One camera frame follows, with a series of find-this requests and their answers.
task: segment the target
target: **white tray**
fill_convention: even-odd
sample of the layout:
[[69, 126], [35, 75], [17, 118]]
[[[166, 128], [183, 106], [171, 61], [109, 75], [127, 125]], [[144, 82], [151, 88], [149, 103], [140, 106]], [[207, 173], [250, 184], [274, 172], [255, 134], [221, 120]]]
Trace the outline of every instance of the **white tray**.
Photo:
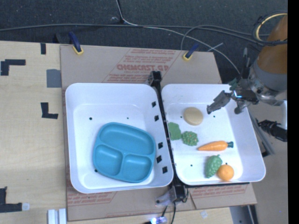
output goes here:
[[[155, 90], [145, 84], [70, 85], [65, 93], [71, 183], [82, 193], [167, 186], [173, 169]], [[130, 183], [102, 176], [93, 166], [93, 146], [99, 129], [118, 122], [150, 133], [156, 159], [149, 177]]]
[[[235, 114], [236, 102], [231, 100], [220, 110], [207, 114], [207, 105], [211, 105], [222, 90], [230, 92], [225, 84], [169, 84], [162, 89], [167, 123], [177, 123], [181, 133], [192, 131], [199, 138], [197, 146], [188, 146], [181, 139], [171, 140], [176, 172], [185, 184], [257, 182], [265, 176], [265, 165], [247, 108]], [[184, 121], [184, 110], [188, 107], [202, 111], [200, 125], [192, 126]], [[234, 147], [220, 152], [197, 150], [199, 146], [217, 140], [233, 141]], [[206, 159], [217, 154], [220, 154], [223, 164], [228, 163], [234, 168], [235, 175], [231, 181], [221, 181], [216, 175], [205, 178]]]

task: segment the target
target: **black fabric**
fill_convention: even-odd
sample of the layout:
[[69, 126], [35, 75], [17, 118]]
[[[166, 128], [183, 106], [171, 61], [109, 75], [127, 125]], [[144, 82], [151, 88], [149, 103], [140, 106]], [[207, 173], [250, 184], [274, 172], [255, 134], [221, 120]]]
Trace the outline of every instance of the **black fabric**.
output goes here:
[[[288, 0], [119, 0], [123, 18], [138, 25], [216, 25], [251, 33], [260, 16], [287, 10]], [[115, 0], [0, 0], [0, 29], [58, 23], [119, 24], [121, 16]], [[265, 33], [272, 29], [265, 28]], [[185, 33], [187, 29], [173, 29]], [[182, 36], [173, 32], [135, 28], [46, 27], [0, 32], [0, 40], [69, 43], [73, 31], [82, 45], [180, 49]], [[243, 50], [250, 44], [251, 56], [259, 47], [249, 41], [206, 30], [194, 30], [197, 38], [225, 54], [239, 70], [244, 65]], [[185, 39], [183, 49], [195, 41]], [[199, 51], [210, 47], [200, 44]], [[224, 83], [237, 72], [222, 54], [214, 52]]]

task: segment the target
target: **beige round object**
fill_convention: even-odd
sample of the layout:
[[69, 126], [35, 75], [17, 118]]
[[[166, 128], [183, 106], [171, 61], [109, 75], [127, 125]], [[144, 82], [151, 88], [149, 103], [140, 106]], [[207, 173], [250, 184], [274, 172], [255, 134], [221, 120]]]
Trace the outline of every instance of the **beige round object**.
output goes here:
[[187, 108], [184, 112], [184, 120], [190, 125], [199, 125], [203, 120], [202, 112], [195, 108]]

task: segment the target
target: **toy carrot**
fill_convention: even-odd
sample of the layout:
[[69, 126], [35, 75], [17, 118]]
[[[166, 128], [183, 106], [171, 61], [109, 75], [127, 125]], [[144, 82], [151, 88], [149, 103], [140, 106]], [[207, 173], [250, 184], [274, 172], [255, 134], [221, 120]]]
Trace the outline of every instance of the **toy carrot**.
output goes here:
[[234, 147], [233, 142], [226, 142], [226, 141], [215, 141], [197, 148], [199, 151], [222, 151], [225, 150], [227, 147]]

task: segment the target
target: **blue clamp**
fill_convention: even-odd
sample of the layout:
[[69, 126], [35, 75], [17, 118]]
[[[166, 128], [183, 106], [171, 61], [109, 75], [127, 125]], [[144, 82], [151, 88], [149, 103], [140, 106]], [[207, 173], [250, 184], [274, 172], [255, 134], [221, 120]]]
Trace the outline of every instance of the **blue clamp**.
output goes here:
[[76, 35], [73, 32], [69, 32], [69, 37], [71, 39], [71, 42], [73, 43], [73, 49], [76, 52], [76, 54], [79, 56], [83, 54], [83, 49], [80, 46], [79, 40], [76, 37]]
[[192, 48], [183, 55], [183, 60], [188, 62], [192, 57], [192, 53], [199, 47], [199, 43], [195, 43]]

